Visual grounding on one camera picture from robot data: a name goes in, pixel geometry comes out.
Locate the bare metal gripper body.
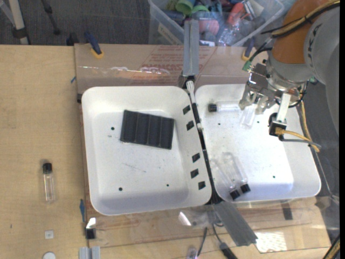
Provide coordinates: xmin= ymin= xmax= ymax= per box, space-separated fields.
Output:
xmin=246 ymin=63 xmax=300 ymax=99

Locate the clear plastic bottle black cap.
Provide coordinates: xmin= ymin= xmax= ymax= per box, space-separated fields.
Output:
xmin=208 ymin=102 xmax=241 ymax=113
xmin=41 ymin=161 xmax=58 ymax=204
xmin=209 ymin=158 xmax=242 ymax=201
xmin=222 ymin=152 xmax=252 ymax=194

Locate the white plastic tray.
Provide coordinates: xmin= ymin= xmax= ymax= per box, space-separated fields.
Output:
xmin=194 ymin=83 xmax=322 ymax=203
xmin=81 ymin=85 xmax=212 ymax=216

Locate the black ribbed holder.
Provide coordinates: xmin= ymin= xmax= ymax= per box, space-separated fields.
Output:
xmin=119 ymin=110 xmax=176 ymax=150

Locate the black cylinder on white bracket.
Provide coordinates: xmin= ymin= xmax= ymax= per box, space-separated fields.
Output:
xmin=267 ymin=93 xmax=292 ymax=138

